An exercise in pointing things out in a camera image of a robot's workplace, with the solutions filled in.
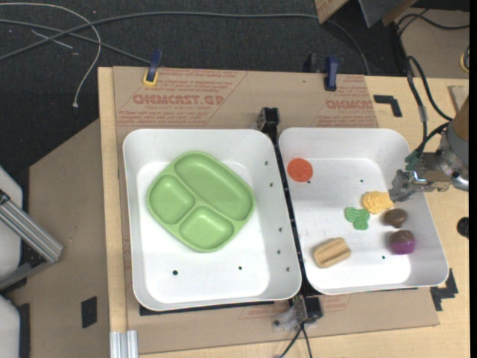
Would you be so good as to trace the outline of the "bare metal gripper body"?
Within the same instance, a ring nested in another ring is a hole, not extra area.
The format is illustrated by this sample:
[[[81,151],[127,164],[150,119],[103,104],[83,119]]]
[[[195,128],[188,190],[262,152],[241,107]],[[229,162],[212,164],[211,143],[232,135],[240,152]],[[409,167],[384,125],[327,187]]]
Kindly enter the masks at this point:
[[[452,151],[425,152],[417,165],[418,176],[427,182],[430,190],[446,191],[451,186],[469,191],[468,165]]]

